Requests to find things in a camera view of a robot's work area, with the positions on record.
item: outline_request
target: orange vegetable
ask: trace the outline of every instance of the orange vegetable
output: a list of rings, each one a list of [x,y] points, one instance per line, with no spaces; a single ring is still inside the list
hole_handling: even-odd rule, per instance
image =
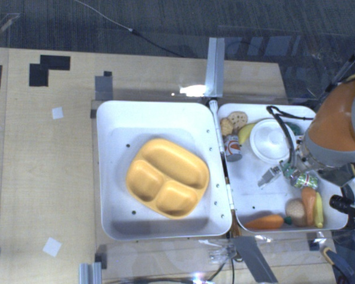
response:
[[[310,187],[304,187],[301,190],[301,199],[306,213],[306,225],[314,225],[314,205],[315,205],[315,190]]]
[[[276,230],[284,223],[283,217],[280,215],[267,215],[246,223],[246,228],[254,228],[257,230]]]

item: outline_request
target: metal bracket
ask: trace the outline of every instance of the metal bracket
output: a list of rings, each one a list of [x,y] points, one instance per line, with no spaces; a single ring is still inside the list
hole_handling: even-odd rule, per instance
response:
[[[277,283],[277,279],[259,250],[254,237],[237,237],[232,238],[231,241],[257,283]]]
[[[226,240],[226,244],[224,245],[221,245],[220,243],[219,245],[216,246],[218,246],[219,248],[209,251],[209,262],[211,264],[222,264],[228,259],[232,259],[239,256],[237,250],[235,249],[234,244],[229,243],[229,240]]]
[[[209,38],[205,97],[220,98],[224,93],[225,38]]]
[[[79,284],[102,284],[101,263],[80,264]]]

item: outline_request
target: white paper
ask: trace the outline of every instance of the white paper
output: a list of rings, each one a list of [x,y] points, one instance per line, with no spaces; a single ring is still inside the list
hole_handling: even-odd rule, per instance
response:
[[[62,244],[53,238],[49,238],[46,245],[43,247],[43,251],[53,257],[56,257]]]
[[[61,107],[55,107],[53,108],[53,119],[61,119],[63,118],[63,110]]]

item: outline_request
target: white tray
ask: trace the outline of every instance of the white tray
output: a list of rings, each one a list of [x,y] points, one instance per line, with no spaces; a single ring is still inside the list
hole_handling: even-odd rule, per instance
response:
[[[211,111],[193,103],[108,101],[97,112],[101,217],[116,240],[213,236],[226,233],[231,212]],[[139,203],[125,176],[141,148],[165,138],[193,152],[210,171],[208,188],[193,212],[170,220]]]
[[[267,105],[256,104],[225,104],[218,110],[218,118],[229,116],[233,111],[244,111],[248,115],[248,123],[258,122],[262,119],[272,118],[266,110]],[[285,105],[277,106],[299,117],[315,116],[315,112],[307,107]],[[305,132],[310,121],[283,118],[286,122],[298,125]],[[241,147],[242,159],[237,162],[228,162],[229,180],[233,190],[233,200],[237,211],[239,223],[245,224],[252,219],[262,217],[269,213],[285,215],[287,201],[301,197],[301,190],[292,187],[283,176],[266,185],[263,189],[257,183],[261,176],[272,166],[260,160],[252,151],[248,139]],[[340,188],[334,184],[319,180],[319,193],[321,194],[324,207],[324,228],[322,230],[337,230],[347,224],[348,216],[336,211],[329,205],[333,195],[341,195]],[[318,231],[317,227],[294,227],[283,225],[278,231]]]

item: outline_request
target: wooden table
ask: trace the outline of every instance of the wooden table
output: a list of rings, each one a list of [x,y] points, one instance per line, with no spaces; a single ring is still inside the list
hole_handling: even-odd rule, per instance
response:
[[[171,94],[204,84],[206,60],[18,49],[0,49],[0,54],[8,56],[1,59],[8,69],[8,77],[5,70],[3,75],[8,84],[2,91],[6,114],[0,284],[78,283],[79,264],[93,263],[96,252],[90,119],[95,76],[112,72],[115,98],[181,100],[182,96]],[[49,87],[29,87],[29,64],[39,63],[41,54],[70,56],[71,68],[49,71]],[[224,85],[231,96],[285,100],[277,64],[225,62]],[[63,118],[54,120],[52,109],[58,107],[63,108]],[[55,257],[43,252],[50,237],[62,244]],[[163,254],[153,254],[152,243],[140,244],[113,241],[111,249],[120,261],[133,255],[126,262],[135,264],[118,265],[115,275],[132,269],[150,272],[152,264],[158,271],[157,258]],[[276,262],[273,271],[280,283],[334,281],[319,252],[283,251],[269,256],[270,262]],[[237,263],[236,269],[236,283],[254,283],[244,263]],[[168,270],[166,266],[161,274]],[[223,271],[216,283],[230,283],[230,279],[231,272]]]

